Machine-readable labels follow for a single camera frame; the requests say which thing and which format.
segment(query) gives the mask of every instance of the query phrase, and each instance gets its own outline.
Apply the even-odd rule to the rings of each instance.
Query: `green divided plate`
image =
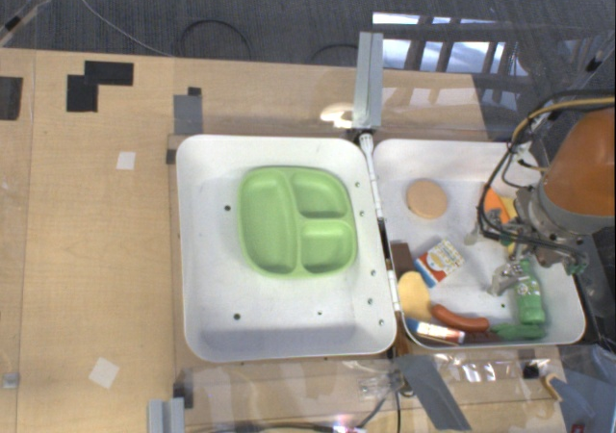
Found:
[[[347,189],[333,175],[305,167],[261,167],[240,184],[240,242],[255,269],[305,277],[350,266],[357,256]]]

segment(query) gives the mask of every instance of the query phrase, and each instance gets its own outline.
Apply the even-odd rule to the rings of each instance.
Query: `green bottle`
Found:
[[[539,281],[530,269],[529,259],[522,259],[520,267],[526,276],[513,287],[518,304],[518,319],[522,325],[541,325],[546,322],[546,313],[541,303]]]

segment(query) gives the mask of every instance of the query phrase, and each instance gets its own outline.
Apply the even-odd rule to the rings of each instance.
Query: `black cable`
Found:
[[[542,99],[539,104],[532,109],[531,113],[540,110],[546,103],[553,101],[554,99],[565,98],[568,96],[611,96],[614,94],[614,89],[567,89],[551,94],[547,98]]]
[[[589,114],[591,112],[597,112],[599,110],[606,110],[607,108],[613,108],[614,104],[603,104],[603,105],[597,105],[597,106],[572,106],[571,108],[561,108],[560,110],[554,110],[552,112],[550,112],[550,115],[560,115],[563,114],[565,112],[580,112],[583,114]],[[515,144],[518,144],[520,142],[522,142],[522,136],[524,135],[525,130],[530,127],[530,124],[532,123],[532,118],[530,118],[530,115],[533,114],[536,110],[533,110],[532,112],[530,112],[527,116],[526,116],[526,123],[524,125],[524,127],[520,130],[520,133],[518,134],[518,137],[516,138]]]
[[[528,237],[528,236],[525,236],[525,235],[520,235],[519,233],[513,233],[511,231],[503,230],[500,226],[497,226],[496,224],[494,224],[490,220],[490,218],[488,216],[486,216],[485,208],[484,208],[485,197],[486,197],[486,195],[488,193],[488,190],[490,190],[490,187],[492,187],[492,183],[494,182],[494,179],[496,178],[497,174],[499,174],[499,171],[501,170],[502,166],[505,164],[505,162],[507,161],[509,156],[512,155],[512,154],[513,154],[512,147],[507,147],[507,151],[504,153],[504,155],[500,159],[499,163],[497,164],[497,166],[492,171],[492,174],[490,175],[490,178],[488,179],[488,181],[486,182],[486,184],[483,187],[483,191],[481,193],[481,198],[479,199],[479,205],[477,206],[477,224],[479,226],[479,230],[481,231],[481,234],[485,238],[488,238],[490,240],[495,240],[495,241],[498,241],[498,242],[500,242],[504,237],[507,237],[512,242],[522,242],[522,243],[526,243],[526,244],[540,245],[540,246],[545,246],[546,248],[550,248],[550,249],[556,250],[556,251],[565,251],[565,252],[568,252],[568,253],[571,253],[572,255],[574,255],[574,257],[576,257],[576,259],[579,259],[581,257],[581,253],[578,252],[577,250],[575,250],[574,248],[571,248],[569,246],[562,245],[562,244],[559,244],[559,243],[548,242],[547,240],[541,240],[541,239],[536,238],[536,237]],[[494,231],[496,231],[496,233],[491,233],[491,232],[487,231],[485,229],[484,224],[483,224],[484,222],[490,228],[492,228]]]
[[[394,394],[396,395],[396,414],[397,414],[396,433],[400,433],[400,429],[402,428],[402,411],[400,408],[400,397],[398,395],[398,392],[394,392]]]
[[[527,169],[534,169],[535,171],[547,171],[546,167],[539,167],[532,165],[531,163],[527,163],[525,160],[518,160],[518,165],[521,167],[525,167]]]
[[[319,53],[322,53],[325,50],[330,50],[332,48],[353,48],[354,50],[359,49],[359,47],[355,43],[329,43],[329,44],[326,44],[325,46],[322,46],[315,53],[313,53],[310,57],[308,57],[308,59],[306,60],[306,63],[311,64]]]
[[[240,36],[240,39],[242,40],[242,43],[248,49],[248,59],[252,60],[252,56],[253,56],[254,52],[252,50],[252,45],[250,44],[250,40],[247,38],[247,36],[244,33],[242,33],[242,31],[240,31],[233,24],[231,24],[231,23],[229,23],[227,21],[223,21],[222,19],[215,19],[215,18],[212,18],[212,17],[196,20],[195,22],[189,24],[184,29],[184,31],[182,31],[182,34],[180,35],[180,38],[179,38],[178,43],[177,43],[177,50],[178,50],[177,54],[178,54],[178,56],[186,57],[186,38],[194,30],[194,28],[196,28],[197,26],[201,26],[202,24],[220,24],[221,26],[224,26],[224,27],[229,28],[230,30],[234,31],[236,34],[238,34]]]
[[[366,426],[366,424],[369,423],[369,421],[374,418],[374,416],[376,416],[378,414],[378,412],[381,410],[381,407],[383,407],[383,404],[385,403],[385,400],[387,399],[387,397],[383,397],[382,399],[380,399],[378,401],[378,403],[376,404],[376,407],[374,407],[374,409],[372,410],[371,413],[369,413],[359,424],[357,424],[358,428],[363,428],[364,426]]]
[[[504,168],[502,169],[502,173],[500,174],[500,178],[501,178],[502,182],[505,185],[508,185],[509,187],[513,187],[514,189],[523,189],[525,187],[524,185],[518,185],[518,184],[515,184],[515,183],[511,183],[506,178],[507,171],[509,171],[509,168],[511,167],[511,163],[512,162],[513,162],[513,153],[509,154],[509,158],[507,159],[507,163],[505,164]]]
[[[225,429],[209,430],[208,433],[262,433],[272,429],[284,428],[316,431],[317,433],[333,433],[334,431],[334,428],[331,426],[322,426],[320,424],[312,424],[310,422],[279,422],[277,424],[243,422],[234,426],[229,426]]]

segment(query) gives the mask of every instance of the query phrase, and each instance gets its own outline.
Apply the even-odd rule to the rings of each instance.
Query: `metal bracket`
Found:
[[[353,128],[380,127],[383,94],[383,35],[360,33],[353,100]]]
[[[392,302],[394,303],[394,312],[401,312],[400,297],[398,294],[398,279],[393,270],[387,270],[387,278],[389,279],[389,289],[392,293]]]
[[[518,263],[510,262],[497,268],[492,275],[492,286],[488,293],[492,296],[500,296],[505,290],[511,288],[528,276]]]
[[[150,400],[147,404],[148,433],[184,433],[184,398]]]

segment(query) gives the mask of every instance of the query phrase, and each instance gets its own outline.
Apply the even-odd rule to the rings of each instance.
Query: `white tray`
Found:
[[[440,239],[447,238],[466,263],[430,290],[433,303],[441,303],[456,313],[486,317],[492,324],[514,321],[516,305],[512,292],[500,297],[487,293],[494,270],[504,263],[504,248],[497,242],[480,239],[464,244],[474,228],[475,206],[483,184],[504,154],[505,145],[488,142],[441,140],[385,140],[374,151],[374,167],[386,217],[390,242],[406,242],[414,258]],[[418,179],[436,181],[445,190],[449,205],[434,220],[414,215],[406,207],[408,186]],[[522,185],[536,183],[533,170],[512,166],[507,178]],[[515,196],[514,189],[500,179],[497,193]],[[510,342],[509,345],[570,344],[578,341],[585,318],[573,278],[562,265],[533,267],[543,289],[547,316],[547,336],[537,341]],[[482,344],[481,347],[503,343]]]
[[[374,354],[391,345],[396,320],[358,147],[337,139],[194,136],[179,147],[176,164],[185,334],[197,356],[234,362]],[[343,182],[357,228],[351,267],[285,279],[248,265],[235,208],[242,177],[260,166],[317,167]]]

